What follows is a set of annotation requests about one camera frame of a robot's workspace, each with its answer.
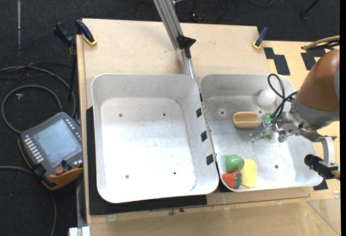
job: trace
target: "white egg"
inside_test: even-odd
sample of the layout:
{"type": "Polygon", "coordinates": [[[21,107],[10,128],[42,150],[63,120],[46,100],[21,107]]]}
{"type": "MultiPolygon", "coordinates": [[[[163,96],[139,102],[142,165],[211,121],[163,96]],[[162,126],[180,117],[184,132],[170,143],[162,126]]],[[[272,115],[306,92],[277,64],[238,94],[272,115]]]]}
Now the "white egg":
{"type": "Polygon", "coordinates": [[[258,105],[267,106],[271,105],[276,100],[276,94],[272,89],[264,89],[258,96],[258,105]]]}

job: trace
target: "table top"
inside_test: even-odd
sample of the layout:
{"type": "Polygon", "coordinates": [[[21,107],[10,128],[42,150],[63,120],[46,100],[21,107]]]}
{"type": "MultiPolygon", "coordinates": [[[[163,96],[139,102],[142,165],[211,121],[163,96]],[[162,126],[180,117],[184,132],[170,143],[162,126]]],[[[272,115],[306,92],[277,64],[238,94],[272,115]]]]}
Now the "table top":
{"type": "MultiPolygon", "coordinates": [[[[77,35],[79,102],[83,135],[83,157],[87,166],[85,111],[92,105],[91,82],[101,73],[177,74],[184,73],[182,56],[174,51],[161,22],[84,19],[96,46],[88,46],[77,35]]],[[[263,48],[255,50],[258,37],[255,26],[181,24],[184,35],[197,39],[191,47],[196,81],[212,73],[277,73],[274,60],[267,59],[263,48]]],[[[285,55],[290,75],[286,76],[299,89],[308,70],[302,59],[303,42],[264,41],[276,55],[285,55]]],[[[322,130],[336,135],[335,162],[340,165],[340,123],[322,130]]],[[[323,157],[321,144],[315,144],[323,157]]],[[[85,196],[89,195],[88,170],[84,169],[85,196]]],[[[284,188],[253,192],[207,195],[202,207],[130,212],[113,215],[90,215],[86,203],[87,223],[92,235],[229,235],[234,233],[277,235],[286,231],[304,235],[338,235],[341,230],[340,182],[328,180],[328,189],[313,187],[284,188]]]]}

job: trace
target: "black carpet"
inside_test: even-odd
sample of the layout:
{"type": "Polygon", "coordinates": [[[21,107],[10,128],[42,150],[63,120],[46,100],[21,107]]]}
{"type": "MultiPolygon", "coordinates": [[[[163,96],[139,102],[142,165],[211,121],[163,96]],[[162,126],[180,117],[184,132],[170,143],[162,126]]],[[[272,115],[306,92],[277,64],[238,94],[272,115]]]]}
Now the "black carpet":
{"type": "MultiPolygon", "coordinates": [[[[340,0],[321,0],[306,15],[300,16],[314,0],[188,0],[178,3],[181,22],[251,25],[259,31],[269,28],[266,39],[283,41],[316,41],[340,34],[340,0]],[[196,13],[200,20],[192,20],[196,13]]],[[[21,0],[21,45],[18,49],[17,0],[0,0],[0,69],[37,62],[72,65],[68,48],[58,42],[53,28],[63,22],[72,35],[75,20],[107,18],[159,21],[152,0],[21,0]]],[[[56,71],[69,82],[71,68],[40,65],[56,71]]],[[[40,83],[53,89],[71,111],[66,88],[54,78],[43,77],[31,70],[26,83],[40,83]]],[[[19,73],[1,75],[0,101],[16,85],[19,73]]],[[[77,85],[74,93],[78,98],[77,85]]],[[[56,105],[46,93],[27,90],[23,99],[13,98],[6,105],[11,123],[25,129],[47,119],[56,105]]],[[[0,119],[0,166],[26,168],[17,146],[18,134],[0,119]]],[[[49,193],[41,183],[20,171],[0,171],[0,235],[49,235],[54,212],[49,193]]],[[[55,235],[67,235],[76,226],[75,184],[54,192],[57,203],[55,235]]]]}

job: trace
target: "red strawberry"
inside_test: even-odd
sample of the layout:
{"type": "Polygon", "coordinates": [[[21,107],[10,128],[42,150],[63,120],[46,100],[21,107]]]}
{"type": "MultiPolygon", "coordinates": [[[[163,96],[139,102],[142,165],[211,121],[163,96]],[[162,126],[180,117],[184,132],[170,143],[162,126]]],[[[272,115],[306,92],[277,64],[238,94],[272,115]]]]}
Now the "red strawberry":
{"type": "Polygon", "coordinates": [[[233,189],[237,189],[237,188],[239,188],[240,184],[242,183],[242,174],[240,171],[235,171],[232,173],[225,173],[222,175],[222,180],[229,187],[231,187],[233,189]]]}

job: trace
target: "metal plate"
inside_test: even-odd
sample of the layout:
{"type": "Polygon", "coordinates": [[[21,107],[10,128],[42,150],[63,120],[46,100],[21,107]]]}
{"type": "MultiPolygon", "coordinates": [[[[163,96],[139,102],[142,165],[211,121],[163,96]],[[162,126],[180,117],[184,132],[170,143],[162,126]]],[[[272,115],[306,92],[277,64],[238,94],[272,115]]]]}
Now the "metal plate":
{"type": "MultiPolygon", "coordinates": [[[[282,99],[278,96],[272,105],[259,106],[257,99],[262,90],[268,89],[268,75],[208,75],[201,81],[201,92],[208,116],[211,137],[216,153],[220,177],[226,173],[224,157],[237,154],[252,159],[257,165],[257,184],[254,188],[242,186],[232,191],[254,191],[273,188],[318,185],[322,178],[304,163],[307,154],[315,154],[312,142],[302,136],[290,136],[279,143],[278,134],[271,139],[262,138],[251,142],[254,129],[238,129],[233,124],[233,114],[241,111],[256,112],[262,121],[273,112],[282,99]]],[[[290,81],[281,76],[286,95],[294,92],[290,81]]],[[[274,87],[280,87],[272,80],[274,87]]],[[[288,111],[290,103],[284,110],[288,111]]]]}
{"type": "Polygon", "coordinates": [[[207,194],[218,174],[197,83],[103,74],[92,82],[97,189],[110,203],[207,194]]]}

